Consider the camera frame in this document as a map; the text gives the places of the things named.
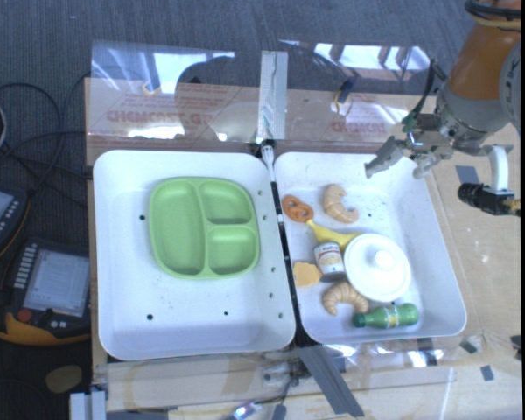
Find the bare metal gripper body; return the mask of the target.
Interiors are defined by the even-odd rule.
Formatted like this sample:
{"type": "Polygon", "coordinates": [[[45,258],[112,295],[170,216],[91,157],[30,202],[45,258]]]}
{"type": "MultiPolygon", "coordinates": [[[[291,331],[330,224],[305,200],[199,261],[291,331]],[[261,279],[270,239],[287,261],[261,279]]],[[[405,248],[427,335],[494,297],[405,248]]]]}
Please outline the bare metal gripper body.
{"type": "Polygon", "coordinates": [[[415,153],[432,153],[437,157],[449,158],[454,151],[479,155],[481,144],[487,133],[474,129],[452,115],[419,115],[413,130],[409,133],[409,147],[415,153]]]}

